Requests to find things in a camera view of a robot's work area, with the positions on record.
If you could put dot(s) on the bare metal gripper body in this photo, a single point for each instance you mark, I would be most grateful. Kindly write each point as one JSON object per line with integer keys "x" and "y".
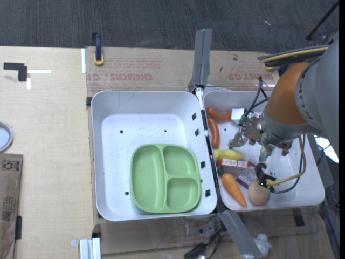
{"x": 252, "y": 129}

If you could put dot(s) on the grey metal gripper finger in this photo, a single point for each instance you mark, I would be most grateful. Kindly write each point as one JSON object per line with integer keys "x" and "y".
{"x": 236, "y": 141}

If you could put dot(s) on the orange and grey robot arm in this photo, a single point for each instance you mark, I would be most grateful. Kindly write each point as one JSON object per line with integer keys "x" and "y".
{"x": 318, "y": 96}

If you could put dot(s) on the yellow banana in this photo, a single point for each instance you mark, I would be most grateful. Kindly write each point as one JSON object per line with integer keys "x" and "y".
{"x": 227, "y": 154}

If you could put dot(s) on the white cube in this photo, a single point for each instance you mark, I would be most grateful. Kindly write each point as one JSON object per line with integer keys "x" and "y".
{"x": 237, "y": 114}

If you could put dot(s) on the red and white carton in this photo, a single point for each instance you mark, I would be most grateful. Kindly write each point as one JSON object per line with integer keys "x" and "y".
{"x": 231, "y": 163}

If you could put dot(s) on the orange toy sausage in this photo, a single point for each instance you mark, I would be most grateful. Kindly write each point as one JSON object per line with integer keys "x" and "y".
{"x": 214, "y": 132}
{"x": 219, "y": 114}

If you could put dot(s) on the purple and white packet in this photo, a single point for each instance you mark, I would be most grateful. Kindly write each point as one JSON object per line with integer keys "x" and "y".
{"x": 246, "y": 177}

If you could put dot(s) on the orange carrot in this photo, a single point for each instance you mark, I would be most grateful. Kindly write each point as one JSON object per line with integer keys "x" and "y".
{"x": 233, "y": 188}

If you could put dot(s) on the white plastic tray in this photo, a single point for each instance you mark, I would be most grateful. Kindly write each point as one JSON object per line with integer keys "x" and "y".
{"x": 113, "y": 150}
{"x": 299, "y": 190}

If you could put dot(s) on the green divided plate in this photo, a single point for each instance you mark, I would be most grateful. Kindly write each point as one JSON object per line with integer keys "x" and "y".
{"x": 147, "y": 177}

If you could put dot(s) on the brown cardboard board red print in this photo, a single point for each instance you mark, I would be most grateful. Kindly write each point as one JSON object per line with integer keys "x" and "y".
{"x": 161, "y": 71}

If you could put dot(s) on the white crumpled paper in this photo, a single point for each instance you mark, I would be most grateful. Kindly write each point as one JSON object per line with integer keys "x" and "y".
{"x": 262, "y": 243}

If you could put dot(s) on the brown paper packet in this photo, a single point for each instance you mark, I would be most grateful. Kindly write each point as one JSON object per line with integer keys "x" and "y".
{"x": 9, "y": 198}

